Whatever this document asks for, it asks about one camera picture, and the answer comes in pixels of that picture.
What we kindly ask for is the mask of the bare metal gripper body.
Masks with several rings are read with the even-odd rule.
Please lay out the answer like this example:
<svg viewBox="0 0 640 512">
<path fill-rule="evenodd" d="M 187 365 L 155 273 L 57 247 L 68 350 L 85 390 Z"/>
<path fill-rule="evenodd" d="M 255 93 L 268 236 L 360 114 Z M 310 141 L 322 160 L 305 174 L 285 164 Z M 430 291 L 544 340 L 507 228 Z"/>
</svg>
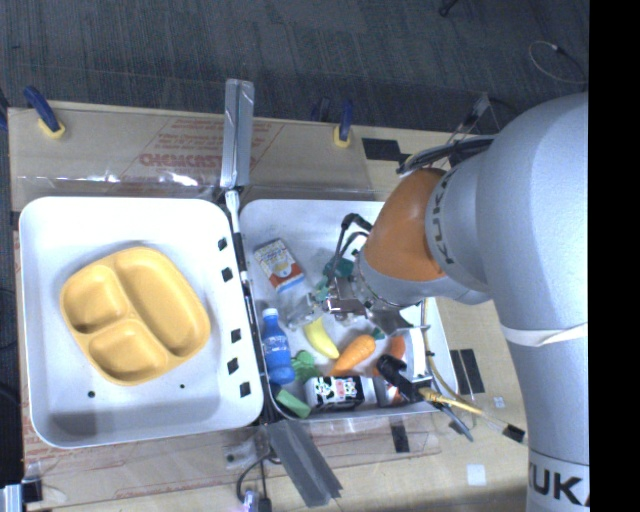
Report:
<svg viewBox="0 0 640 512">
<path fill-rule="evenodd" d="M 346 320 L 349 316 L 369 318 L 370 312 L 359 292 L 359 282 L 354 277 L 332 277 L 322 309 L 337 320 Z"/>
</svg>

